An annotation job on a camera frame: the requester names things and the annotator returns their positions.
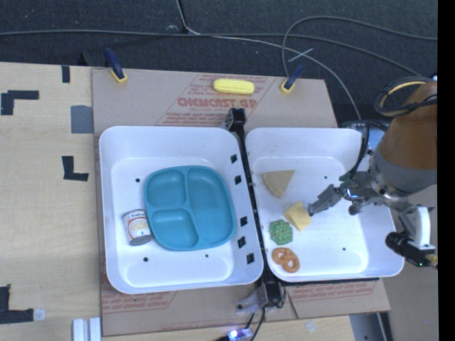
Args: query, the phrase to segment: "blue plate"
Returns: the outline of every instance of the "blue plate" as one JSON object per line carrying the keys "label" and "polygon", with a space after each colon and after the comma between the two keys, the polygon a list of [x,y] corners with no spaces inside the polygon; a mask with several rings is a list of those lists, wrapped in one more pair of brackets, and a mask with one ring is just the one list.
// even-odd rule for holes
{"label": "blue plate", "polygon": [[158,170],[146,180],[145,204],[156,241],[174,251],[217,247],[235,233],[235,211],[225,181],[212,168]]}

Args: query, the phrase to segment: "cardboard sheet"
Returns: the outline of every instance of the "cardboard sheet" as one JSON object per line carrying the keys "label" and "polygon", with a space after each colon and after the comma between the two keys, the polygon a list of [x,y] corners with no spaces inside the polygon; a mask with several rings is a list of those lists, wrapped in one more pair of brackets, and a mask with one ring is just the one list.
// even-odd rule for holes
{"label": "cardboard sheet", "polygon": [[[135,296],[120,293],[109,284],[98,141],[104,130],[117,125],[220,126],[231,107],[245,109],[246,132],[256,127],[336,127],[325,82],[299,79],[290,94],[282,94],[282,77],[144,70],[126,73],[128,80],[119,85],[109,69],[92,70],[103,335],[244,325],[250,315],[236,314],[235,304],[253,292],[254,284]],[[255,92],[248,96],[215,92],[212,85],[216,78],[252,81]],[[269,312],[266,322],[389,309],[381,280],[308,284],[287,287],[284,307]]]}

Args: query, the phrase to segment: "yellow oblong object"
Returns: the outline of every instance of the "yellow oblong object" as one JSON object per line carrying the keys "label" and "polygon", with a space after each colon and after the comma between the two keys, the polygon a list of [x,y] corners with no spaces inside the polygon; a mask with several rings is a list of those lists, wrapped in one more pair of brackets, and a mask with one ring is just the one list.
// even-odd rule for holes
{"label": "yellow oblong object", "polygon": [[247,80],[218,78],[213,81],[213,89],[229,94],[252,94],[255,91],[255,84]]}

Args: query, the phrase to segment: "tin can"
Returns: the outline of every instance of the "tin can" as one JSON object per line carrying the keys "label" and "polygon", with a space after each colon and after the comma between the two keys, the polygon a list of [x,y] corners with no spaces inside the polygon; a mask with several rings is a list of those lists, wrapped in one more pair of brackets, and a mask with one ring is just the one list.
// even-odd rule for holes
{"label": "tin can", "polygon": [[133,210],[123,215],[130,245],[142,245],[152,238],[147,214],[144,210]]}

